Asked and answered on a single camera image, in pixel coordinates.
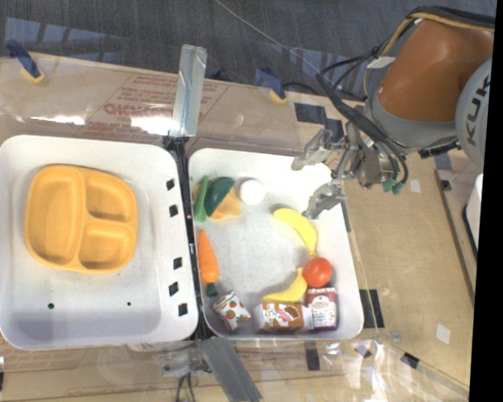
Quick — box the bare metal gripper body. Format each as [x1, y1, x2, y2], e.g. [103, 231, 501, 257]
[329, 122, 407, 193]

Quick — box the yellow banana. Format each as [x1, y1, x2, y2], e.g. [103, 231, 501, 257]
[270, 207, 321, 258]
[261, 265, 309, 307]

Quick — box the white egg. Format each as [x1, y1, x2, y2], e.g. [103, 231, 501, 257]
[237, 177, 267, 207]

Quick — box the orange tomato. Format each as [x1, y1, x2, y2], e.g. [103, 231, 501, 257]
[302, 255, 334, 290]

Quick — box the white plastic tray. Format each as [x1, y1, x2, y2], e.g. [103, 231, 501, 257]
[0, 132, 212, 362]
[175, 146, 376, 349]

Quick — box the green bean pod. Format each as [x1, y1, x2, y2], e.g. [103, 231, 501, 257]
[193, 174, 212, 224]

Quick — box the brown and white carton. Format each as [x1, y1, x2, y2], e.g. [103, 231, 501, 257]
[251, 299, 317, 337]

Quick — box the orange carrot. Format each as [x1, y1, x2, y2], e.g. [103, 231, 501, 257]
[193, 228, 224, 299]

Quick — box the white carton with strawberry print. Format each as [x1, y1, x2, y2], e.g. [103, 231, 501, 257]
[210, 289, 254, 334]

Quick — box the brown cardboard board, red print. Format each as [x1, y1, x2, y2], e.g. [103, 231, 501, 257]
[0, 51, 492, 402]

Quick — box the orange divided plate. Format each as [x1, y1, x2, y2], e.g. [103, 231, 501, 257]
[21, 161, 144, 278]

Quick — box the black cylinder on white bracket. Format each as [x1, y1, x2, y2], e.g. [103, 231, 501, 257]
[416, 136, 462, 162]

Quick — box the black block with thin wires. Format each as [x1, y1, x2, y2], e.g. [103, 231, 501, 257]
[161, 134, 194, 152]

